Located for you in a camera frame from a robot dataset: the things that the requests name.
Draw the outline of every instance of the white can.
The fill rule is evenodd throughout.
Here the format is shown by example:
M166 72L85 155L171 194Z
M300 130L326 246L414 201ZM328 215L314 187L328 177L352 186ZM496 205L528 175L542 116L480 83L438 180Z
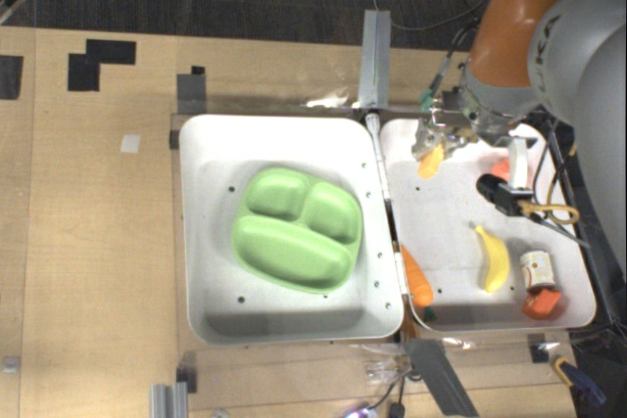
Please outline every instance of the white can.
M555 276L551 256L546 251L529 251L520 257L520 268L529 293L554 288Z

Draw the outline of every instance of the wooden surface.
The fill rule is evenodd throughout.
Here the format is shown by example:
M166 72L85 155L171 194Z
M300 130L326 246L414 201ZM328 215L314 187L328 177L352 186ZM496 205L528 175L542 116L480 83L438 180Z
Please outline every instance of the wooden surface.
M7 54L8 31L0 29L0 54ZM32 32L23 29L14 35L12 40L28 40ZM71 93L68 53L84 53L88 37L137 41L137 62L102 66L99 93ZM33 56L30 46L16 50ZM390 101L415 100L440 58L436 52L393 51ZM12 234L10 222L2 220L3 239L8 242L5 236L14 235L23 250L26 246L27 260L25 289L20 286L24 281L11 283L7 273L0 275L0 306L12 289L15 298L24 295L24 326L11 331L18 333L11 342L16 345L0 346L20 352L21 387L15 378L8 381L2 375L0 398L6 399L0 403L0 416L15 416L19 403L20 416L28 418L146 417L150 386L173 382L180 330L168 138L178 72L205 66L210 98L232 100L255 93L284 103L318 99L342 87L356 96L360 62L356 47L37 30L33 120L17 109L25 98L2 104L17 106L11 120L21 117L24 128L11 129L8 115L0 117L5 142L19 144L16 134L32 135L29 192L27 179L11 178L14 166L2 163L3 192L22 186L28 194L21 204L29 226L26 246L25 237ZM448 84L457 78L452 68ZM141 136L137 154L121 153L125 134ZM27 146L12 152L22 160L30 155ZM3 269L19 272L20 263L8 260L12 252L3 246ZM0 314L0 326L6 326L13 314L6 309ZM178 316L184 321L180 308ZM189 348L196 343L180 341L184 347L189 342ZM504 347L490 356L475 352L474 360L454 350L450 354L482 416L574 416L568 389L556 382L547 365L534 366L524 349L512 354L510 346ZM564 344L559 349L568 352ZM289 364L296 356L281 365L273 363L272 349L254 356L242 349L238 356L248 366L240 373L233 366L233 352L215 349L198 356L209 354L222 371L248 375L253 383L261 375L276 384L265 398L269 403L253 407L243 407L238 396L247 395L253 403L264 396L246 390L245 381L215 388L218 401L232 403L227 409L232 418L334 418L381 394L380 387L364 386L361 355L351 363L339 359L314 371L318 366L307 360L315 360L316 348L299 348L299 357L303 350L301 376L309 377L318 385L313 391L319 392L316 399L311 398L315 392L303 393L305 402L298 402L298 392L290 395L289 386L281 387L281 371L285 364L293 368ZM505 352L508 364L500 362ZM530 383L536 377L542 385ZM359 382L357 394L338 397L325 397L325 386L317 383L350 380ZM200 409L201 400L194 398ZM423 384L408 388L407 406L408 418L439 416ZM191 416L205 418L211 411Z

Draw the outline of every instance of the green plate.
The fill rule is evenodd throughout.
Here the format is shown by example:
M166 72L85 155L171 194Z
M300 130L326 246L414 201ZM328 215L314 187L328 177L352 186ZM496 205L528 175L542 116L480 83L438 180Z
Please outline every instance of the green plate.
M246 188L231 245L250 272L325 294L353 272L362 231L362 208L346 190L301 171L271 167Z

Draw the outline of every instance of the tin can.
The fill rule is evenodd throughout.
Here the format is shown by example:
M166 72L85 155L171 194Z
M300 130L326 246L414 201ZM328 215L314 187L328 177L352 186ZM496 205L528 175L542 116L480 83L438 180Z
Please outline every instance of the tin can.
M546 251L529 251L520 257L520 268L529 293L555 287L551 256Z

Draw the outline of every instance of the can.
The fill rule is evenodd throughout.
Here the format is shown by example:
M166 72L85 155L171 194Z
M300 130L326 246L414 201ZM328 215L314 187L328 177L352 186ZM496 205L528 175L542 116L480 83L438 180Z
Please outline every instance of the can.
M546 251L529 251L520 257L520 268L529 293L555 287L551 256Z

